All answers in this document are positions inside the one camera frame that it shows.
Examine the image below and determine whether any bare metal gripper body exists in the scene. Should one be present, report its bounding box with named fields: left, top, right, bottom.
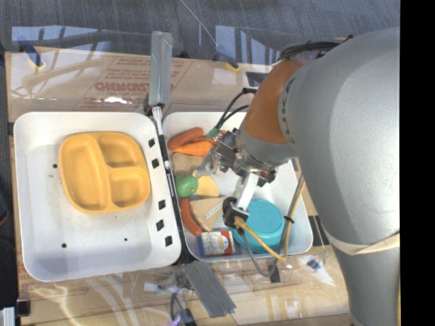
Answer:
left=209, top=129, right=278, bottom=187

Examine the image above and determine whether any black cylinder on white bracket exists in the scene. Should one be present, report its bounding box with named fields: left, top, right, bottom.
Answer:
left=222, top=173, right=260, bottom=230

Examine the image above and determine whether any yellow toy cheese wedge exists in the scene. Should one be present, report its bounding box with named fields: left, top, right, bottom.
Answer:
left=192, top=175, right=221, bottom=198

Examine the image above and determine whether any tan toy pizza slice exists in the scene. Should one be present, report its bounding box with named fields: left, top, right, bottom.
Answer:
left=188, top=196, right=229, bottom=232

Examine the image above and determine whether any green toy apple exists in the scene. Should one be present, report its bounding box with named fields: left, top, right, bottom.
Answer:
left=174, top=173, right=199, bottom=198

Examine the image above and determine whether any teal bowl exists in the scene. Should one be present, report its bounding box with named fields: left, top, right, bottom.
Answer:
left=230, top=198, right=286, bottom=255

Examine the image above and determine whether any orange toy carrot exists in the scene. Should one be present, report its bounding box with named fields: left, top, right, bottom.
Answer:
left=171, top=139, right=218, bottom=158

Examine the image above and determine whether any small blue and white can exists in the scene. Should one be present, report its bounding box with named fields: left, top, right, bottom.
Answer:
left=197, top=230, right=237, bottom=258

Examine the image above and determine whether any white plastic tray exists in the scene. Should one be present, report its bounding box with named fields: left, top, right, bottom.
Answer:
left=13, top=111, right=183, bottom=283
left=162, top=111, right=314, bottom=263

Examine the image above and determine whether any brown cardboard board red print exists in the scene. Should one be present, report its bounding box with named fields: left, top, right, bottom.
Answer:
left=5, top=46, right=351, bottom=326

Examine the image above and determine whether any yellow divided plate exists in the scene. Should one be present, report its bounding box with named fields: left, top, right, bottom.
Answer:
left=58, top=131, right=152, bottom=215

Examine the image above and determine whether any orange-red toy sausage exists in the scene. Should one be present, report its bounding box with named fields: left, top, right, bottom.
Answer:
left=167, top=126, right=205, bottom=151

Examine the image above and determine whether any brown toy bread slice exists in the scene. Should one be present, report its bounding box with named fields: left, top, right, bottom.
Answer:
left=171, top=151, right=205, bottom=177

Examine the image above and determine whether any red toy sausage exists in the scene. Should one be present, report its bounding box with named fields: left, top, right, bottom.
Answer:
left=179, top=197, right=204, bottom=238

